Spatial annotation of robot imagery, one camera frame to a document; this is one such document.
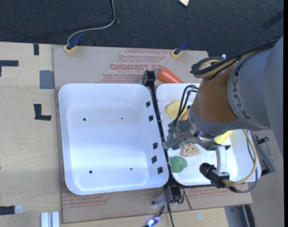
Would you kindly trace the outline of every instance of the white tray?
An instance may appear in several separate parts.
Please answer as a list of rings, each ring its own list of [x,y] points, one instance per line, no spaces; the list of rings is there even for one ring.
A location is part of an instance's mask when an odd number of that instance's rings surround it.
[[[162,121],[162,127],[165,135],[165,139],[168,135],[168,124],[173,119],[169,118],[166,114],[166,107],[175,101],[180,101],[183,90],[189,84],[162,84],[157,87],[157,101],[160,111],[160,117]],[[195,93],[191,93],[187,103],[191,105],[195,98]],[[253,162],[250,158],[246,137],[242,130],[234,130],[231,136],[223,143],[223,145],[231,145],[226,150],[227,153],[227,172],[230,173],[230,179],[232,181],[239,181],[247,177],[253,168]],[[185,186],[205,185],[210,184],[210,180],[205,178],[199,171],[200,165],[204,162],[209,164],[217,164],[217,158],[215,151],[206,151],[200,145],[196,146],[201,150],[201,153],[193,157],[185,157],[187,160],[187,167],[180,173],[173,173],[174,179]],[[168,150],[169,158],[174,156],[182,156],[182,150]],[[261,167],[258,163],[257,166],[258,177],[261,175]],[[254,181],[255,174],[248,180]]]
[[[168,167],[146,87],[67,84],[59,104],[70,191],[85,195],[166,184]]]

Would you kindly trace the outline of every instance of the orange object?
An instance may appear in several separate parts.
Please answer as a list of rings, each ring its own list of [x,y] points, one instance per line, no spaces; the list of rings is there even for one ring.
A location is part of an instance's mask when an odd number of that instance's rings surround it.
[[[163,67],[157,75],[157,78],[166,83],[183,83],[171,70]]]

